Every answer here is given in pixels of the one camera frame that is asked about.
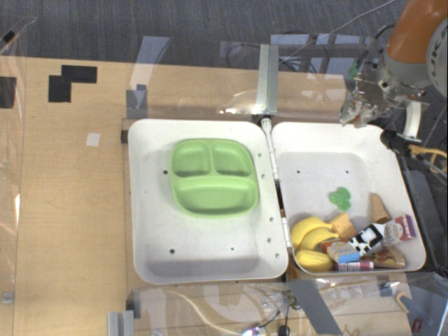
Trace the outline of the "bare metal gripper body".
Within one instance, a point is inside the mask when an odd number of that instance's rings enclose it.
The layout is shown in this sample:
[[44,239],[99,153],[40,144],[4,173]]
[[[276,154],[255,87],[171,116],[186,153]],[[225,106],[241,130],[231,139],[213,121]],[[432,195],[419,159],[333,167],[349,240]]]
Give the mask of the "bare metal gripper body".
[[411,102],[419,103],[427,89],[407,85],[381,69],[353,72],[352,81],[352,99],[361,101],[361,105],[377,106],[377,117],[393,109],[405,109]]

